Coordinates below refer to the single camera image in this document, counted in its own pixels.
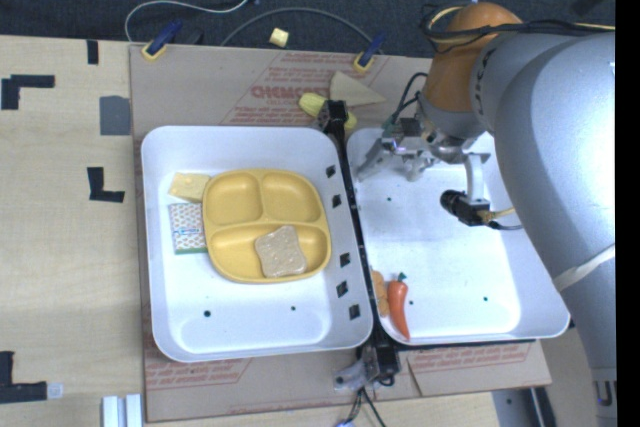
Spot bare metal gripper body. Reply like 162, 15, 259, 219
381, 117, 492, 166

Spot thin black and white rod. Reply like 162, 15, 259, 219
331, 114, 397, 392

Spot beige triangular toy slice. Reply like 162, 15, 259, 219
328, 70, 389, 109

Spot yellow corn cob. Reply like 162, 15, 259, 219
298, 92, 359, 131

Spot white plastic tray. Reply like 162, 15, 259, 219
140, 124, 375, 363
346, 127, 572, 347

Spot orange lumpy toy food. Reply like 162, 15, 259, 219
370, 269, 391, 318

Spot beige bread slice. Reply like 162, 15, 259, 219
253, 224, 309, 280

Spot orange carrot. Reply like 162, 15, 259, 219
386, 271, 413, 343

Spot yellow divided plate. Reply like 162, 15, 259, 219
201, 168, 333, 285

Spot yellow cheese wedge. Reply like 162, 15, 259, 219
167, 171, 212, 204

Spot brown cardboard board, red print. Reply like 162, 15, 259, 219
128, 43, 553, 424

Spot white packet with orange print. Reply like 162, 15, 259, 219
166, 201, 209, 256

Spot black block with thin wires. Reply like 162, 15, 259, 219
315, 99, 350, 134
359, 343, 402, 377

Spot black cylinder on white bracket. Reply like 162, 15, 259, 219
439, 153, 494, 228

